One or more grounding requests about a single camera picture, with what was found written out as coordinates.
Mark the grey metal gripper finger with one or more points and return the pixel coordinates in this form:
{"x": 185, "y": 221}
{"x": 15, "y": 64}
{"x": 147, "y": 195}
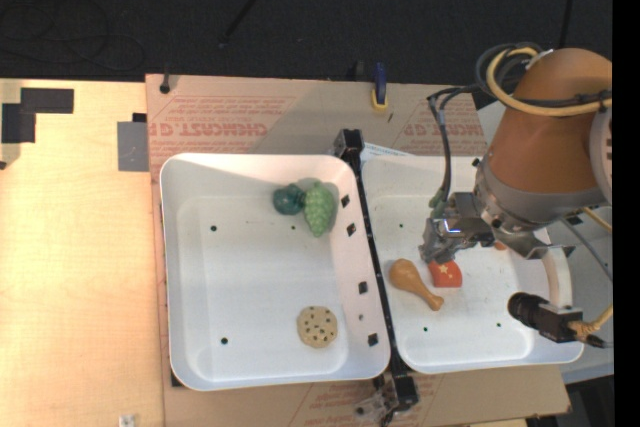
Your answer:
{"x": 445, "y": 252}
{"x": 430, "y": 240}

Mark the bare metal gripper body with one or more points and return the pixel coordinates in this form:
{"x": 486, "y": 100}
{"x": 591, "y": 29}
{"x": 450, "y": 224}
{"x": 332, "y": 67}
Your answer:
{"x": 470, "y": 222}

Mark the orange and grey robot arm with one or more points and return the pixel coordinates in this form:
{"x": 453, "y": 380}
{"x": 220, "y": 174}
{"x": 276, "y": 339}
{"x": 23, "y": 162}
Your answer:
{"x": 542, "y": 145}

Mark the brown chicken drumstick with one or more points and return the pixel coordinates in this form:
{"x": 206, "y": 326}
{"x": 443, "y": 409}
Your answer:
{"x": 407, "y": 277}

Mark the thin black rod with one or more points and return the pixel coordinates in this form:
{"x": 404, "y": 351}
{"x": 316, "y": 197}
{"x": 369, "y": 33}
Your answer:
{"x": 376, "y": 260}

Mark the white plastic tray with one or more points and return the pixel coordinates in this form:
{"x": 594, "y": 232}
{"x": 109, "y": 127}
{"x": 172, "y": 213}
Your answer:
{"x": 260, "y": 285}
{"x": 475, "y": 330}

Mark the green grapes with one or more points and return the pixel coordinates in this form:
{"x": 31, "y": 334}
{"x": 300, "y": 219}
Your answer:
{"x": 319, "y": 210}

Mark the beige chocolate chip biscuit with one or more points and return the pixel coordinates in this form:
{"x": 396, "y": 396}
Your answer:
{"x": 317, "y": 326}

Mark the teal round toy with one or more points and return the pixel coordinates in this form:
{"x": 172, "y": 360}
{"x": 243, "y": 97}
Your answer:
{"x": 287, "y": 200}

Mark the brown cardboard board red print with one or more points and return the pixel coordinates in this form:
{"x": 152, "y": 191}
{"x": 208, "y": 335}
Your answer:
{"x": 225, "y": 125}

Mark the black cylinder on white bracket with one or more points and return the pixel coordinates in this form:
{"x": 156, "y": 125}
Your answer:
{"x": 542, "y": 315}

